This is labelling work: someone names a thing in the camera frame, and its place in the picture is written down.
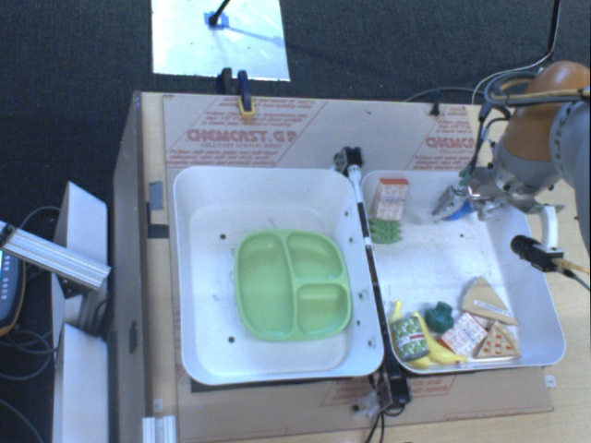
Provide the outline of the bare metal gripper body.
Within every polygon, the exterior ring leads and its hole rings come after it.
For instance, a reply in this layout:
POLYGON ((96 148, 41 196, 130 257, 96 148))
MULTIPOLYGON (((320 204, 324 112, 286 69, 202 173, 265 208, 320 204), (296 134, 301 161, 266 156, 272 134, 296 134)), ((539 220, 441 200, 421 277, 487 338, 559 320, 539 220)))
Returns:
POLYGON ((467 200, 475 210, 511 205, 522 213, 537 213, 543 206, 536 196, 550 187, 550 169, 526 165, 515 174, 506 165, 466 167, 467 200))

